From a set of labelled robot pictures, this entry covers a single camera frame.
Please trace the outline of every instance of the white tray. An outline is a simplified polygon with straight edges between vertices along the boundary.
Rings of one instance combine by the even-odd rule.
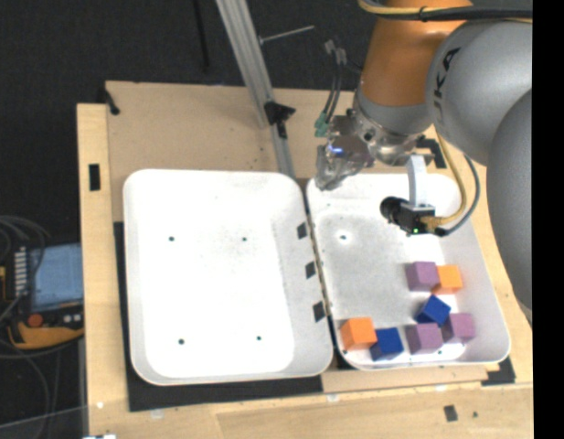
[[[457,210],[460,199],[452,180],[437,174],[428,175],[426,180],[427,198],[437,215]],[[307,187],[329,310],[346,362],[357,369],[381,369],[504,359],[510,339],[471,222],[444,238],[407,237],[379,212],[379,204],[388,196],[409,199],[407,175],[361,174],[325,192],[313,181]],[[459,266],[464,288],[439,297],[453,313],[473,315],[476,338],[465,345],[445,344],[433,354],[410,354],[404,326],[415,324],[413,317],[427,298],[426,293],[411,292],[407,286],[404,265],[416,261]],[[371,316],[376,329],[397,327],[404,352],[394,359],[378,361],[371,359],[368,350],[345,352],[339,327],[348,318],[359,316]]]
[[[157,385],[317,375],[333,356],[303,194],[277,173],[141,170],[123,188],[133,367]]]

